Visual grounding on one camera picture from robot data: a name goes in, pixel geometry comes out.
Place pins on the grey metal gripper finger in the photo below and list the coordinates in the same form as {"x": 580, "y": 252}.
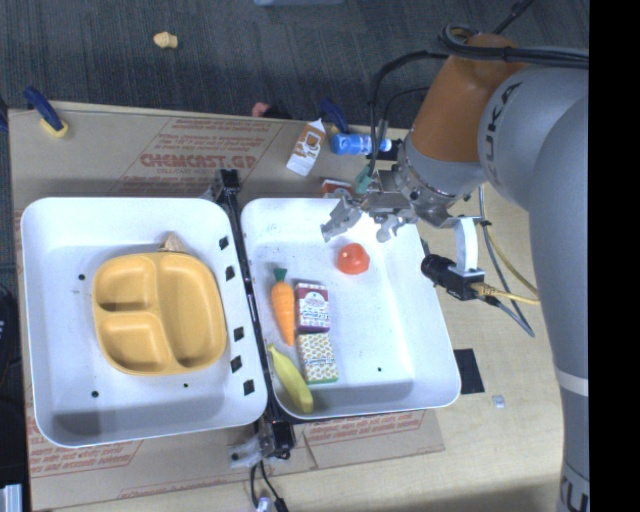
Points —
{"x": 342, "y": 215}
{"x": 388, "y": 225}

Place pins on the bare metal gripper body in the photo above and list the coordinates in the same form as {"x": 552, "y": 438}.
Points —
{"x": 395, "y": 197}

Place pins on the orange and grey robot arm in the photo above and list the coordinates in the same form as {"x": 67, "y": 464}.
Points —
{"x": 545, "y": 165}

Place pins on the small orange carton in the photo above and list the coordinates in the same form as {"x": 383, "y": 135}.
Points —
{"x": 335, "y": 189}

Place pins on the red round toy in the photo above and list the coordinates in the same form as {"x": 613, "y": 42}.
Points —
{"x": 353, "y": 259}

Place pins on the blue bottle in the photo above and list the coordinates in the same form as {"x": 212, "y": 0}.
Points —
{"x": 350, "y": 144}

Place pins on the white and orange carton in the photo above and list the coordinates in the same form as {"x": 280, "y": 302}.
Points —
{"x": 306, "y": 147}

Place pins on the red carton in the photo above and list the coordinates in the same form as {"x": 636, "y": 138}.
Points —
{"x": 312, "y": 307}

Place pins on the white plastic tray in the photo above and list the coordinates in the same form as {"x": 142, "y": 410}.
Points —
{"x": 390, "y": 325}
{"x": 60, "y": 300}

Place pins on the orange carrot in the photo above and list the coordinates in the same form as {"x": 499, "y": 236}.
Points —
{"x": 283, "y": 305}

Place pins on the thin black and white rod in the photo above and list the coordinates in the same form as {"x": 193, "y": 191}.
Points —
{"x": 248, "y": 295}

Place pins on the pink toy piece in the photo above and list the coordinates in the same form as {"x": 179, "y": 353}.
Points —
{"x": 259, "y": 109}

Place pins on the yellow patterned carton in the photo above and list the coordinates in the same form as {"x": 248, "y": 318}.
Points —
{"x": 317, "y": 357}

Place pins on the tan triangular wedge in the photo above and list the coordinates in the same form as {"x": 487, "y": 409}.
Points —
{"x": 172, "y": 243}

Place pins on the yellow banana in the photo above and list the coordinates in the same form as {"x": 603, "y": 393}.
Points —
{"x": 292, "y": 380}

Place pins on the yellow divided plate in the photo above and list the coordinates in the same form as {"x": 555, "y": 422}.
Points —
{"x": 160, "y": 320}

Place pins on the pale yellow toy piece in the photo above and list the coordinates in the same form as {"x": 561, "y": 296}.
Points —
{"x": 165, "y": 40}

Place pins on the brown cardboard board red print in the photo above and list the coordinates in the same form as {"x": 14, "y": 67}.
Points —
{"x": 100, "y": 150}

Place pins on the black cylinder on white bracket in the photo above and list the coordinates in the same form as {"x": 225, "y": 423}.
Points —
{"x": 462, "y": 282}

